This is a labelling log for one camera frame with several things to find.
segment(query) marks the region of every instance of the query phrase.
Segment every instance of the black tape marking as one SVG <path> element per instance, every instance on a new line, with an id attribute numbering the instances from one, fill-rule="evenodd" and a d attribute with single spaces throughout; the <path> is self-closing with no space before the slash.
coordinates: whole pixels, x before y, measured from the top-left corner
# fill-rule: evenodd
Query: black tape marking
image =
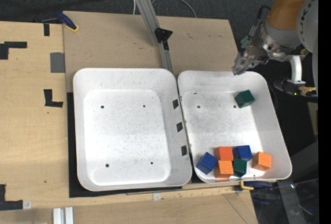
<path id="1" fill-rule="evenodd" d="M 27 48 L 27 42 L 5 42 L 7 48 Z"/>
<path id="2" fill-rule="evenodd" d="M 9 48 L 27 48 L 27 42 L 4 42 L 0 44 L 0 59 L 8 59 Z"/>
<path id="3" fill-rule="evenodd" d="M 180 122 L 177 124 L 177 132 L 180 132 L 183 129 L 183 123 Z"/>
<path id="4" fill-rule="evenodd" d="M 51 60 L 51 73 L 66 72 L 64 53 L 60 53 L 60 52 L 51 53 L 50 60 Z"/>
<path id="5" fill-rule="evenodd" d="M 0 185 L 0 211 L 5 210 L 22 210 L 23 200 L 5 201 L 6 185 Z"/>
<path id="6" fill-rule="evenodd" d="M 174 109 L 176 109 L 179 106 L 178 100 L 177 99 L 173 100 L 172 105 L 173 105 Z"/>
<path id="7" fill-rule="evenodd" d="M 8 59 L 9 49 L 4 44 L 0 44 L 0 59 Z"/>
<path id="8" fill-rule="evenodd" d="M 53 91 L 51 89 L 44 89 L 43 93 L 45 94 L 45 106 L 50 107 L 62 107 L 63 102 L 53 102 Z"/>
<path id="9" fill-rule="evenodd" d="M 50 25 L 48 23 L 43 24 L 43 35 L 50 36 Z"/>
<path id="10" fill-rule="evenodd" d="M 185 156 L 187 154 L 187 147 L 182 146 L 182 156 Z"/>

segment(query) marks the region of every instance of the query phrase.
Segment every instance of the wooden block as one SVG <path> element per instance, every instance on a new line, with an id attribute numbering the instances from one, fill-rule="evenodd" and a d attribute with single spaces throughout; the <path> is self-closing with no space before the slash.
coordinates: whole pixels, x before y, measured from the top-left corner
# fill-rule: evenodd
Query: wooden block
<path id="1" fill-rule="evenodd" d="M 272 165 L 271 154 L 264 152 L 257 152 L 253 156 L 252 168 L 260 171 L 266 171 L 271 168 L 271 165 Z"/>
<path id="2" fill-rule="evenodd" d="M 241 93 L 238 93 L 234 99 L 236 100 L 239 108 L 249 106 L 255 101 L 250 90 L 246 90 Z"/>
<path id="3" fill-rule="evenodd" d="M 245 161 L 250 161 L 253 158 L 252 151 L 249 145 L 234 147 L 233 156 Z"/>
<path id="4" fill-rule="evenodd" d="M 246 174 L 246 170 L 247 170 L 247 161 L 238 159 L 238 158 L 234 158 L 234 160 L 233 160 L 234 173 L 237 176 L 242 177 L 244 174 Z"/>
<path id="5" fill-rule="evenodd" d="M 214 151 L 214 156 L 218 160 L 231 160 L 231 161 L 233 161 L 232 147 L 218 147 Z"/>
<path id="6" fill-rule="evenodd" d="M 215 177 L 218 180 L 228 179 L 233 173 L 233 165 L 230 160 L 219 160 L 215 166 Z"/>
<path id="7" fill-rule="evenodd" d="M 196 168 L 204 174 L 209 174 L 214 169 L 216 163 L 217 159 L 209 152 L 206 152 L 196 165 Z"/>

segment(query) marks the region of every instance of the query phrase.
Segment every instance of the metal pole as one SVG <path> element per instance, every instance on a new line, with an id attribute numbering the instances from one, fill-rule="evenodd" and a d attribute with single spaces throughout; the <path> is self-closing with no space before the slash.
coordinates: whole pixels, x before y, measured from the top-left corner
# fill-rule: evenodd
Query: metal pole
<path id="1" fill-rule="evenodd" d="M 155 35 L 155 30 L 160 28 L 159 22 L 157 20 L 154 8 L 152 6 L 151 0 L 135 0 L 137 7 L 139 8 L 139 12 L 145 22 L 147 27 L 149 36 L 154 45 L 159 45 L 161 60 L 163 68 L 173 72 L 169 50 L 167 50 L 163 44 L 163 42 L 159 42 Z"/>

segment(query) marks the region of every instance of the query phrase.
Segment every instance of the metal bracket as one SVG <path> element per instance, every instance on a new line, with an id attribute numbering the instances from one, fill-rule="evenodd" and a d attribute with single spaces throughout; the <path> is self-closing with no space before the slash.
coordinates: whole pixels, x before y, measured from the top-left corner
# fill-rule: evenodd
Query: metal bracket
<path id="1" fill-rule="evenodd" d="M 292 76 L 291 79 L 288 80 L 288 82 L 291 82 L 293 84 L 306 84 L 302 80 L 302 64 L 301 60 L 304 59 L 305 56 L 300 55 L 289 55 L 287 56 L 287 59 L 290 61 L 291 69 L 292 69 Z"/>
<path id="2" fill-rule="evenodd" d="M 156 28 L 155 29 L 155 36 L 159 43 L 163 43 L 164 50 L 169 50 L 168 46 L 168 38 L 171 36 L 172 31 Z"/>
<path id="3" fill-rule="evenodd" d="M 73 224 L 73 208 L 53 208 L 53 224 Z"/>
<path id="4" fill-rule="evenodd" d="M 153 200 L 160 200 L 161 199 L 161 194 L 159 192 L 153 193 Z"/>

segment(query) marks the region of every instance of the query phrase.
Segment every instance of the blue clamp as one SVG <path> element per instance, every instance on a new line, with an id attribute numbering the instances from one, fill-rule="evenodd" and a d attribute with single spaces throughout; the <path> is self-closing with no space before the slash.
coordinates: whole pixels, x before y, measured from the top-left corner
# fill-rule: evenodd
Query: blue clamp
<path id="1" fill-rule="evenodd" d="M 265 181 L 245 181 L 244 185 L 247 187 L 254 187 L 254 188 L 273 188 L 274 184 L 271 182 Z"/>
<path id="2" fill-rule="evenodd" d="M 66 28 L 69 29 L 70 31 L 72 31 L 74 33 L 78 31 L 78 29 L 79 29 L 78 25 L 75 25 L 73 23 L 73 21 L 68 16 L 66 16 L 64 13 L 56 12 L 55 16 L 58 20 L 63 22 L 66 25 Z"/>

